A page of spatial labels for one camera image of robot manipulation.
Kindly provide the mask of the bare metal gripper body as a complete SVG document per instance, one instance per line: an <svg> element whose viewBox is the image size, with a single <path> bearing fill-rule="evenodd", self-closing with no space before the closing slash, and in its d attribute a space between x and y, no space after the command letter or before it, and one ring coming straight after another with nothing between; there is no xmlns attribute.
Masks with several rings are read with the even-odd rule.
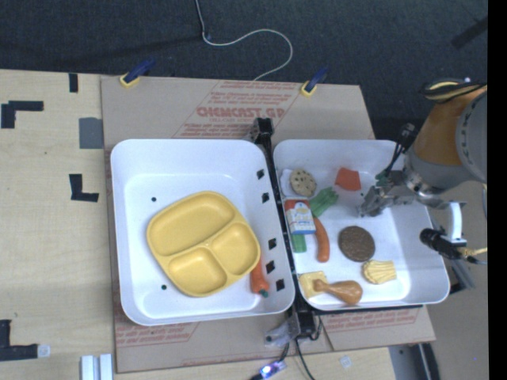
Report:
<svg viewBox="0 0 507 380"><path fill-rule="evenodd" d="M383 171L379 174L379 190L382 201L389 206L418 201L428 207L438 207L442 202L440 196L444 192L410 170Z"/></svg>

